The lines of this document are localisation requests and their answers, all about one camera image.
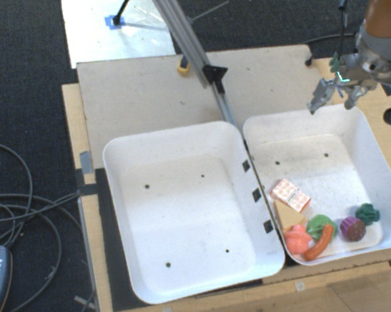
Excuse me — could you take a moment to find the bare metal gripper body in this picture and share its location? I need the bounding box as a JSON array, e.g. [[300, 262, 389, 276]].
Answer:
[[329, 47, 391, 95]]

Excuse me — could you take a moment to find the white plastic tray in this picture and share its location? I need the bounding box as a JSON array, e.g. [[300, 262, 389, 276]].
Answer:
[[240, 96, 391, 273], [99, 114, 291, 310]]

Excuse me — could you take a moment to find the orange and white carton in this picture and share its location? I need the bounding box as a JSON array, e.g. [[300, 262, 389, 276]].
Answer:
[[267, 175, 314, 218]]

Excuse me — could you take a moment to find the thin black and white rod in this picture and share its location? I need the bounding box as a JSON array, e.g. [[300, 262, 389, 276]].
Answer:
[[242, 134, 286, 252]]

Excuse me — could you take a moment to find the green toy broccoli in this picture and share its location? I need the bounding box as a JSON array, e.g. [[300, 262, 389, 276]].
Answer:
[[353, 200, 382, 228]]

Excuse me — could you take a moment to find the tan bread slice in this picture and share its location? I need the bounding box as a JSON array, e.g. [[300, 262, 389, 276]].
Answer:
[[272, 196, 309, 233]]

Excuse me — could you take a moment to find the green toy lettuce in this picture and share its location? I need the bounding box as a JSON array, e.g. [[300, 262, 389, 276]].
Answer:
[[304, 211, 340, 245]]

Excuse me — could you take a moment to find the purple and brown toy vegetable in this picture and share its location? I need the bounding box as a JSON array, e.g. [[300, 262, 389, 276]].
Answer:
[[337, 213, 369, 244]]

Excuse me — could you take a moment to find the orange toy carrot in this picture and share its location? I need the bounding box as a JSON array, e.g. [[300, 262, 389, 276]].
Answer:
[[282, 221, 316, 257]]

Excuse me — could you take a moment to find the orange toy sausage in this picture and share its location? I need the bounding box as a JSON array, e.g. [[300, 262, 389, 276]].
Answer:
[[299, 222, 340, 263]]

